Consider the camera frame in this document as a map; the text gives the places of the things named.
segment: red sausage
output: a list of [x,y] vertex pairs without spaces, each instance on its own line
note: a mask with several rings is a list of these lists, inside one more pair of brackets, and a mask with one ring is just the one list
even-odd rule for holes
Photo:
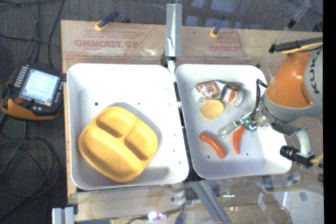
[[217,140],[205,133],[201,133],[199,138],[213,147],[220,158],[225,158],[226,152]]

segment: display screen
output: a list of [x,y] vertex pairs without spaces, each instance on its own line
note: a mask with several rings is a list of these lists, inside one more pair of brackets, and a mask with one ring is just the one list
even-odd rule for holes
[[30,69],[20,97],[51,106],[60,78],[48,73]]

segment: red emergency stop button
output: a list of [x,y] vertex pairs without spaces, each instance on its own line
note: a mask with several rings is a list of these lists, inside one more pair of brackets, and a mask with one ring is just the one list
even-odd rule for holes
[[21,97],[16,97],[14,99],[14,103],[16,103],[18,105],[22,105],[23,104],[23,99]]

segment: yellow round toy food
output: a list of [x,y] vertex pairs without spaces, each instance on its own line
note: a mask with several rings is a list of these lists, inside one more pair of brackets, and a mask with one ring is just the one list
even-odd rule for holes
[[201,114],[207,119],[207,120],[213,120],[217,118],[219,115],[222,114],[224,111],[224,104],[222,101],[217,99],[212,99],[208,102],[206,102],[201,107]]
[[112,106],[100,112],[82,131],[78,148],[101,174],[119,183],[136,179],[157,150],[153,130],[130,111]]

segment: toy bread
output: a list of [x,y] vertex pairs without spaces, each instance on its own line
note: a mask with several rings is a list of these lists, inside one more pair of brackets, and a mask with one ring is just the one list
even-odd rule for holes
[[157,150],[153,130],[132,112],[111,106],[82,131],[78,147],[84,159],[109,179],[127,183],[136,179]]

